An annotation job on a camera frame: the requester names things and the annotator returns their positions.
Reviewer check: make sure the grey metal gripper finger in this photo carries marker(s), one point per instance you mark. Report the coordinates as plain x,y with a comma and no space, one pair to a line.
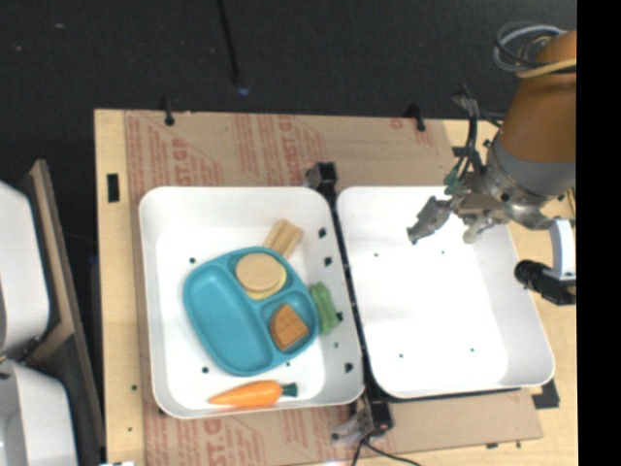
478,230
427,223

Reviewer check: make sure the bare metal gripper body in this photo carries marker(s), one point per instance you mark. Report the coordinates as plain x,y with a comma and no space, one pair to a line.
490,202

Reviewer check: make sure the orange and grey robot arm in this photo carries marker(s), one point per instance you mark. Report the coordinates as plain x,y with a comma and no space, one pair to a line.
541,129

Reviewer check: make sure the white plastic tray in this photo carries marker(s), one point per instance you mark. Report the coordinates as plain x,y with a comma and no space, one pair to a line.
242,304
436,299

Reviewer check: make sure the green toy vegetable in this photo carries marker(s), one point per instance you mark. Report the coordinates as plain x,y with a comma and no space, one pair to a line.
325,308

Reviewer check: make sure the beige toy bread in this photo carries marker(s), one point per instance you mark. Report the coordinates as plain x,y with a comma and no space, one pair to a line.
284,237

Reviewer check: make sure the brown cardboard board red print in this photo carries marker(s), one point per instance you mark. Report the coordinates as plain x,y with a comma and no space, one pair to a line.
291,148

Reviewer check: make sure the brown waffle slice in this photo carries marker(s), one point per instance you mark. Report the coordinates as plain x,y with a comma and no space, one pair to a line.
288,327

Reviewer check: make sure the round tan biscuit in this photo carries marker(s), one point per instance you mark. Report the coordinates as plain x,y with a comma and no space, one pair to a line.
260,272

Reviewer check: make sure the blue divided plate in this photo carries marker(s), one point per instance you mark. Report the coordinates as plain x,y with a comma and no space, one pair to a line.
233,309

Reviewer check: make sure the orange carrot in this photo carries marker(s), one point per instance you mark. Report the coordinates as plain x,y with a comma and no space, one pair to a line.
247,394

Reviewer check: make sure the black cylinder on white bracket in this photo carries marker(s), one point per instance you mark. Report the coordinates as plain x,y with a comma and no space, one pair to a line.
550,270

